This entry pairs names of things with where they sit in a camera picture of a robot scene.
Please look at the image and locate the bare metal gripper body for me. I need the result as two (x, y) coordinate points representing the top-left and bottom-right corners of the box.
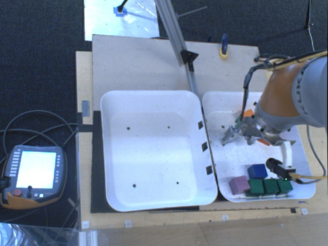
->
(238, 116), (296, 147)

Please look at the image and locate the white plastic tray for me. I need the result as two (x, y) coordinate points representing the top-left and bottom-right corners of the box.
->
(201, 91), (317, 203)
(99, 90), (219, 213)

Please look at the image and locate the blue cube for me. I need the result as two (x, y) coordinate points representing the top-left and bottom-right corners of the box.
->
(247, 163), (269, 180)

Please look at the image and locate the purple cube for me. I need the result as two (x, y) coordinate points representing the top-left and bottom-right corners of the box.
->
(228, 175), (251, 196)

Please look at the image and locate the green cube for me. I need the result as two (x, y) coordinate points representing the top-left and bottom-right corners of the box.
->
(245, 179), (265, 197)
(277, 178), (293, 194)
(263, 178), (280, 195)

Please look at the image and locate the pale wood board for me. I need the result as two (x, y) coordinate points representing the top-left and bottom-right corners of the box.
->
(91, 34), (300, 212)

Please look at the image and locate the black cylinder on white bracket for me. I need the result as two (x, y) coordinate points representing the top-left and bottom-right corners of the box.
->
(265, 140), (297, 181)

